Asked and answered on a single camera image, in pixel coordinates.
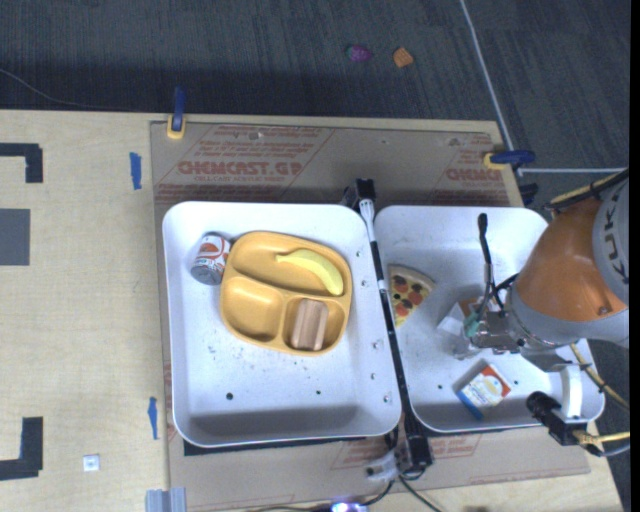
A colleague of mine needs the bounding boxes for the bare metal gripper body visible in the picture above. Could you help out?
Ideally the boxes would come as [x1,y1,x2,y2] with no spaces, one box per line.
[469,299,527,356]

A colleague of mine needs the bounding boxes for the clear plastic packet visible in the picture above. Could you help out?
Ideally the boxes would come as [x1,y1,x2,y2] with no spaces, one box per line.
[436,296,489,361]

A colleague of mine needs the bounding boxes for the white orange and blue carton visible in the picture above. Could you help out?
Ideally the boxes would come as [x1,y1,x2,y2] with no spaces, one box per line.
[454,363,513,422]

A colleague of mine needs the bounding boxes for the toy pizza slice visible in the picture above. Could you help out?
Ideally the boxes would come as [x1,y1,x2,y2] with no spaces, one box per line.
[387,264,437,330]

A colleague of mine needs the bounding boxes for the white plastic tray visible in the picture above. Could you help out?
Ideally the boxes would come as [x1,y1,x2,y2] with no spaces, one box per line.
[161,200,403,449]
[373,204,607,434]

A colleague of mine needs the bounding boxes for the thin black and white rod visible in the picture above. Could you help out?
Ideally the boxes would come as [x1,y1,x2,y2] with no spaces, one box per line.
[358,198,417,419]

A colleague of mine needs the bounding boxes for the tan toy bread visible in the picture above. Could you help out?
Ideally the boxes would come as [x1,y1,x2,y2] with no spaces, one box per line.
[289,297,330,352]

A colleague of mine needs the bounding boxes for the yellow banana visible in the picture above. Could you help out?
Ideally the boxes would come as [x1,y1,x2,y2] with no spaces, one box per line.
[275,248,346,297]

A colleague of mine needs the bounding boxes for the brown cardboard board red print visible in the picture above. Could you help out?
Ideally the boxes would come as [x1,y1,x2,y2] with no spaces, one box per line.
[149,119,592,497]

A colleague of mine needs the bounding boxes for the orange divided plate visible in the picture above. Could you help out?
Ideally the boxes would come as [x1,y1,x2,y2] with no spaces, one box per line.
[218,230,354,357]

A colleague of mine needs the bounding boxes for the orange and white can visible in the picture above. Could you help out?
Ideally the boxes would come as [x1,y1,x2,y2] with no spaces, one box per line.
[190,233,232,286]

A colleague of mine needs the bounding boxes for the black cylinder on white bracket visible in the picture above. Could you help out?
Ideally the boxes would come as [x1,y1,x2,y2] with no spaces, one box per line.
[525,367,589,447]

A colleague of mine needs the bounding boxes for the black block with thin wires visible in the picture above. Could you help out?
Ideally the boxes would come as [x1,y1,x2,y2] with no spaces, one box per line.
[341,178,378,209]
[398,414,434,472]

